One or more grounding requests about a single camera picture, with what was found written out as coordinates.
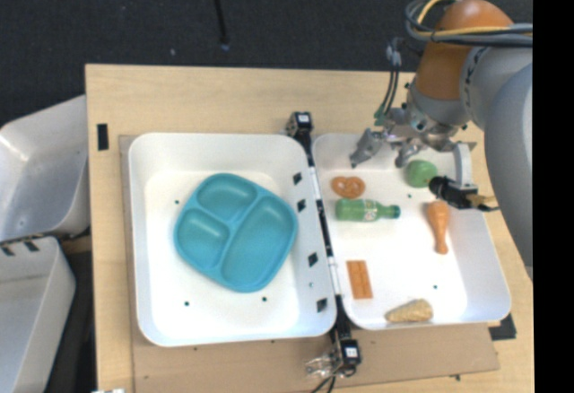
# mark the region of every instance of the pretzel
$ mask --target pretzel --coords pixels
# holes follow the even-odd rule
[[[357,198],[365,191],[365,183],[361,178],[351,176],[338,176],[331,180],[331,188],[333,191],[343,198]]]

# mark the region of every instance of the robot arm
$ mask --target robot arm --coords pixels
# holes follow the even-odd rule
[[[448,7],[435,28],[424,26],[430,9],[445,1]],[[407,102],[401,109],[379,108],[375,125],[382,130],[365,131],[351,155],[352,166],[368,160],[384,142],[398,149],[397,167],[425,147],[453,152],[452,136],[473,121],[484,132],[500,210],[531,269],[532,25],[513,23],[483,0],[417,0],[407,6],[406,20],[407,32],[427,42]],[[397,59],[395,49],[387,53],[391,61]]]

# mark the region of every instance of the blue plate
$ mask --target blue plate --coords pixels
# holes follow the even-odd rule
[[[174,230],[189,265],[241,293],[271,282],[297,234],[297,217],[281,198],[229,173],[205,179],[183,206]]]

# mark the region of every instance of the bottle label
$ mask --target bottle label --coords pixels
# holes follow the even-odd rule
[[[372,200],[365,200],[364,202],[364,215],[363,221],[370,222],[377,220],[377,206]]]

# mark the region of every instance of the wooden table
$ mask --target wooden table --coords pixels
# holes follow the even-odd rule
[[[311,391],[303,363],[326,337],[161,348],[135,324],[132,261],[126,248],[120,137],[147,132],[277,133],[293,111],[309,111],[314,133],[372,127],[387,73],[251,68],[87,65],[91,232],[99,389],[148,391]],[[412,79],[403,74],[402,84]],[[396,104],[405,91],[397,94]],[[482,133],[474,181],[491,190]],[[486,324],[354,331],[365,361],[338,380],[350,393],[534,391],[533,287],[499,213],[491,236],[512,296],[517,337],[492,342]]]

